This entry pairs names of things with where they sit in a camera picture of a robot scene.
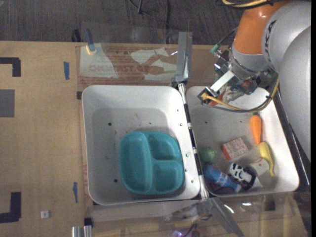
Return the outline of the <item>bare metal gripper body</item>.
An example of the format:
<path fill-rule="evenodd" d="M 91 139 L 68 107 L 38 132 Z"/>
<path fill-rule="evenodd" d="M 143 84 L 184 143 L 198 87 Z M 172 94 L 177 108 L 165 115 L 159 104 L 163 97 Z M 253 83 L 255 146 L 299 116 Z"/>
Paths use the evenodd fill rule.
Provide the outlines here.
<path fill-rule="evenodd" d="M 218 60 L 214 70 L 218 79 L 213 84 L 213 91 L 219 94 L 222 87 L 237 89 L 245 94 L 252 93 L 256 87 L 256 79 L 263 70 L 262 54 L 244 54 L 235 49 L 217 50 L 214 55 Z"/>

